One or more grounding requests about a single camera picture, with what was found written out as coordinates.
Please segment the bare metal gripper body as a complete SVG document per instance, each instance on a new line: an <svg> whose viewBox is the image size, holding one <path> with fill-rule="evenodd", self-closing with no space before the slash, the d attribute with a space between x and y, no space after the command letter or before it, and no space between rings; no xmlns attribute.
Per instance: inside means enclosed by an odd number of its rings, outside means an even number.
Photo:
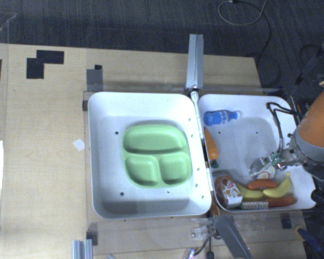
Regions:
<svg viewBox="0 0 324 259"><path fill-rule="evenodd" d="M286 169L288 166L300 165L302 159L295 149L286 148L273 152L265 159L265 165L272 166L275 169Z"/></svg>

